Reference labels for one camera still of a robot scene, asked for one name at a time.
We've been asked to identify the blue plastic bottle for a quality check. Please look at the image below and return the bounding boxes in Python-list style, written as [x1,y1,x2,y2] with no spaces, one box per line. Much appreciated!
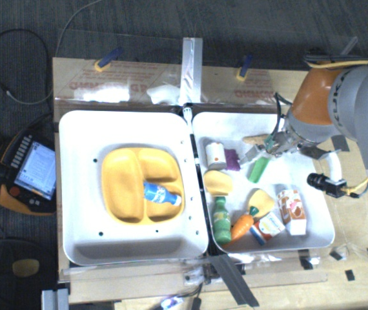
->
[142,181,183,207]

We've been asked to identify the white and orange carton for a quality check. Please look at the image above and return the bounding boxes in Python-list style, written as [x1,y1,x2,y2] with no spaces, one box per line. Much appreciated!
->
[275,189,308,236]

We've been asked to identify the orange divided plate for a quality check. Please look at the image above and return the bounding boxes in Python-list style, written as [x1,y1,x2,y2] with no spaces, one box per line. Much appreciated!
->
[100,147,186,225]

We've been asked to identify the white plastic tray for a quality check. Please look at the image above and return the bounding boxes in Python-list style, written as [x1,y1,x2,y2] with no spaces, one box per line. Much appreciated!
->
[57,109,210,267]
[190,110,336,255]

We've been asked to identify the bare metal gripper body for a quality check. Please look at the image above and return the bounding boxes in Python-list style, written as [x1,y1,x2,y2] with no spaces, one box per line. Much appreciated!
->
[267,130,305,157]

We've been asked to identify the yellow bread slice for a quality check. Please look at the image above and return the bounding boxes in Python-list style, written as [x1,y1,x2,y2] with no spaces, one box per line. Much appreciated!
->
[202,169,234,197]

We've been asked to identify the brown cardboard board red print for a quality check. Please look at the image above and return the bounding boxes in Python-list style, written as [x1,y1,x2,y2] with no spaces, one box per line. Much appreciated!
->
[52,56,329,285]

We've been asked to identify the purple grapes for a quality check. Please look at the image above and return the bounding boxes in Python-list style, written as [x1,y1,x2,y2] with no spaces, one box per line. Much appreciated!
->
[223,147,241,172]

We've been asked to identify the black cylinder on white bracket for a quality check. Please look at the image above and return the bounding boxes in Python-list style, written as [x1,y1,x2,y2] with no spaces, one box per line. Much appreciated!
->
[306,149,348,200]

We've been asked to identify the white can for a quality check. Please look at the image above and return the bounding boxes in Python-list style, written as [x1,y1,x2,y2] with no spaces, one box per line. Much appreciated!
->
[205,141,228,171]

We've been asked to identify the yellow cheese wedge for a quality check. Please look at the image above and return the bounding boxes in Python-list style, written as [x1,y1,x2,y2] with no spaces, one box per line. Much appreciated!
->
[247,188,276,220]

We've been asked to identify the white carton blue red ends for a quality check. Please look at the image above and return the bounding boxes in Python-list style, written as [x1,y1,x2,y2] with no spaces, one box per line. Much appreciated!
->
[249,211,286,247]

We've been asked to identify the orange carrot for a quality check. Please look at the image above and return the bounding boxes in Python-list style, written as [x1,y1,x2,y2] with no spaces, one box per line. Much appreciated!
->
[229,205,260,242]

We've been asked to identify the green rectangular block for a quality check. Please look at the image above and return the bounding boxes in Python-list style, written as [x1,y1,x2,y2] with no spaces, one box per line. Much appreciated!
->
[247,156,272,185]

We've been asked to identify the yellow oval object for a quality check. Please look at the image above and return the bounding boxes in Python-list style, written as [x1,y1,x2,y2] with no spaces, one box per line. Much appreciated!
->
[12,258,41,278]

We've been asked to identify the green bottle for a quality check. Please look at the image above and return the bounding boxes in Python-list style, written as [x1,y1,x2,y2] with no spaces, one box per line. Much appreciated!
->
[211,196,232,246]

